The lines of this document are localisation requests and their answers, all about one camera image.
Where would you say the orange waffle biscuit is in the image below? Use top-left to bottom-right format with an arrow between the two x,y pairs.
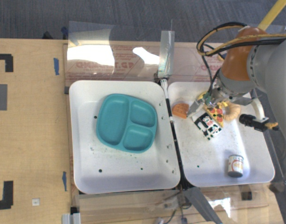
172,102 -> 190,119

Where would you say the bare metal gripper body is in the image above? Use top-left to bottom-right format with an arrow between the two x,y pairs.
206,86 -> 245,105

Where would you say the small white can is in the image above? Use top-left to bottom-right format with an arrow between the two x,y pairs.
227,154 -> 244,178

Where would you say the yellow pizza slice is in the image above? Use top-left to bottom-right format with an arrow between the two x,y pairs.
204,101 -> 228,128

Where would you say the beige doughnut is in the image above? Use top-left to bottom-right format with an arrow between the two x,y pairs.
223,101 -> 241,122

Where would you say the white plastic tray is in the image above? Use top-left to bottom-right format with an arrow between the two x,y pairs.
69,79 -> 181,195
167,81 -> 276,188

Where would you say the black and white milk carton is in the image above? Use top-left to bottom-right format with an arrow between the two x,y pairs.
193,112 -> 223,141

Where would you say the black cylinder on white bracket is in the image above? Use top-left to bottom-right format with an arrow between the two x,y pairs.
238,98 -> 270,133

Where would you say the teal divided plate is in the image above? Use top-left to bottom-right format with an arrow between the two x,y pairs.
95,93 -> 158,154

